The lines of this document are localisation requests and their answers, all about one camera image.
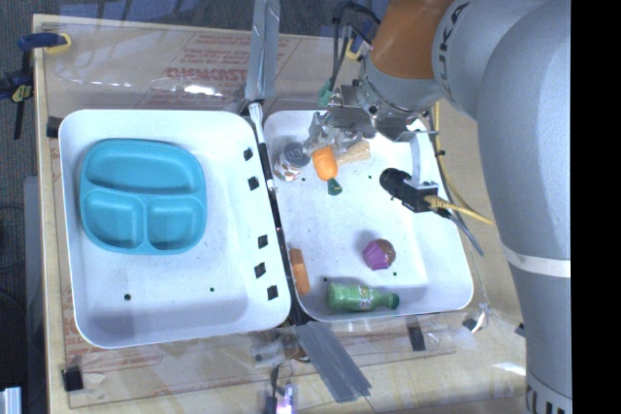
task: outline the white tray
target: white tray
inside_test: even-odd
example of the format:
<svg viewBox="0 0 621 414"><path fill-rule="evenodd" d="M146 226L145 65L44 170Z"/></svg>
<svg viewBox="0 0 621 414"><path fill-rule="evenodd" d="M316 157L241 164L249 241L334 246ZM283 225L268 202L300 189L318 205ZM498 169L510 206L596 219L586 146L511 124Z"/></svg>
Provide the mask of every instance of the white tray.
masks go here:
<svg viewBox="0 0 621 414"><path fill-rule="evenodd" d="M313 111L279 111L268 117L265 137L272 163L291 140L308 136ZM434 150L420 142L421 180L441 183ZM384 169L411 174L409 143L392 143L377 135L370 140L372 158L343 165L339 196L329 196L312 163L291 182L275 178L278 210L287 247L302 250L310 292L298 295L306 313L320 321L425 314L463 308L473 295L473 281L457 227L432 212L402 206L379 185ZM362 251L372 239L388 239L397 257L387 270L372 271ZM336 312L326 304L328 283L360 283L395 292L400 305L371 313Z"/></svg>
<svg viewBox="0 0 621 414"><path fill-rule="evenodd" d="M195 155L208 204L198 245L181 254L132 255L87 237L80 167L86 151L108 138L158 140ZM117 348L267 330L286 319L291 295L247 121L223 111L76 111L62 121L59 147L75 317L85 339ZM245 160L247 150L252 157Z"/></svg>

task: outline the turquoise dish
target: turquoise dish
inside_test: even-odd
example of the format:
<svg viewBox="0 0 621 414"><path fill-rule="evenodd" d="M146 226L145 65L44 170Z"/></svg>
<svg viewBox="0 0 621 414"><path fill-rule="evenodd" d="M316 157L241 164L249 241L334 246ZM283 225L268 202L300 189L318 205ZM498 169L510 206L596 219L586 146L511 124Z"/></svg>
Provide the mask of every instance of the turquoise dish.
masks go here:
<svg viewBox="0 0 621 414"><path fill-rule="evenodd" d="M177 254L203 237L207 193L196 157L170 143L108 139L80 174L80 214L98 246L126 254Z"/></svg>

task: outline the green bottle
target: green bottle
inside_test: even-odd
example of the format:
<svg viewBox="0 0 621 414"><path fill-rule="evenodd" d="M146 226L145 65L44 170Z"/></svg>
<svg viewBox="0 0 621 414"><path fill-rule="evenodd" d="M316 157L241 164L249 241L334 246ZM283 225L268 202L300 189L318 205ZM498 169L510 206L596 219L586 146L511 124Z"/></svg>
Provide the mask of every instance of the green bottle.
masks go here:
<svg viewBox="0 0 621 414"><path fill-rule="evenodd" d="M328 285L328 307L334 310L374 310L378 307L396 309L397 294L382 293L366 285Z"/></svg>

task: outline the yellow cable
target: yellow cable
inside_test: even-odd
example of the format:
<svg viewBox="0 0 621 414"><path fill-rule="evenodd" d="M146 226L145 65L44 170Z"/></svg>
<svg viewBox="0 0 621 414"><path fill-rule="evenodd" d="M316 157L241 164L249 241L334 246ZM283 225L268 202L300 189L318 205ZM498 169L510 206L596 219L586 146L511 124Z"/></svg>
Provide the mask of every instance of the yellow cable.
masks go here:
<svg viewBox="0 0 621 414"><path fill-rule="evenodd" d="M494 224L494 222L491 219L488 219L485 216L480 215L478 212L471 210L469 208L455 206L455 204L452 204L451 202L448 202L445 199L438 197L437 195L426 195L424 199L425 199L425 202L427 202L431 208L450 208L452 210L457 210L464 214L468 214L469 216L483 223L491 224L491 225Z"/></svg>
<svg viewBox="0 0 621 414"><path fill-rule="evenodd" d="M440 130L440 101L436 102L436 104L434 105L433 119L434 119L434 130L437 132L434 135L434 142L436 145L436 151L440 152L441 151L440 133L438 133L438 131ZM478 219L479 221L482 221L483 223L493 225L494 221L476 212L476 210L470 207L468 203L464 200L464 198L459 194L459 192L457 191L457 188L455 188L455 185L452 183L448 175L448 172L446 171L446 165L444 164L444 157L442 155L438 156L438 164L440 166L444 181L446 181L446 186L448 186L448 189L451 191L453 196L463 206L463 207L459 207L459 206L455 206L451 204L453 207L445 207L445 208L452 208L453 210L458 210L460 212L468 214L469 216L475 219Z"/></svg>

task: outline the clear plastic sheet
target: clear plastic sheet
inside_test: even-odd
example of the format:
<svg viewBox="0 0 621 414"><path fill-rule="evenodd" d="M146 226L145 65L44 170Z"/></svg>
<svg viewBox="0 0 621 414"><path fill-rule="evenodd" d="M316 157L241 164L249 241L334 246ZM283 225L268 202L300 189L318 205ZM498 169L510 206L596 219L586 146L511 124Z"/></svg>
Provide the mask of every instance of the clear plastic sheet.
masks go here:
<svg viewBox="0 0 621 414"><path fill-rule="evenodd" d="M197 17L210 11L205 9L207 0L108 0L94 6L84 0L63 0L61 11L66 16L43 16L35 24L40 30L65 33L72 41L65 51L43 51L39 61L48 116L62 119L78 109L226 109L245 83L250 33L243 26L249 30L253 0L245 1L247 19L222 27L215 14L210 15L213 19ZM162 3L172 9L160 9ZM149 10L159 16L148 15ZM211 22L215 27L196 27ZM286 32L286 22L284 26L281 31ZM279 37L277 97L266 103L266 115L316 106L317 90L331 71L329 29L327 24L316 26L316 35L325 37ZM346 61L341 78L356 76L356 63ZM245 386L239 395L248 400L235 400L244 406L239 411L259 412L272 390L276 366L279 385L296 385L299 409L334 404L321 381L313 379L316 370L286 324L261 333L115 350L85 341L73 313L58 142L49 140L65 367L77 367L83 382L82 389L67 394L72 408ZM450 145L446 140L444 146ZM479 193L475 204L485 202L484 187ZM473 228L485 246L498 244L493 228ZM502 252L494 255L492 250L489 255L488 250L486 259L480 259L468 240L462 239L474 280L474 297L467 307L331 325L370 380L371 396L366 402L374 411L522 395L525 345L514 332L519 311L507 287ZM402 383L392 376L403 371L417 378L414 386L406 377ZM391 389L394 394L386 393Z"/></svg>

